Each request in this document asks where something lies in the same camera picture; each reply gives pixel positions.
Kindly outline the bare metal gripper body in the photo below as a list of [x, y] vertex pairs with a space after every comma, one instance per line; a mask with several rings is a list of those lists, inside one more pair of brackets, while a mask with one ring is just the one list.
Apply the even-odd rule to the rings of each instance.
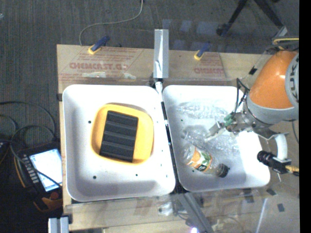
[[252, 131], [256, 125], [255, 118], [246, 111], [231, 112], [225, 117], [225, 128], [231, 133]]

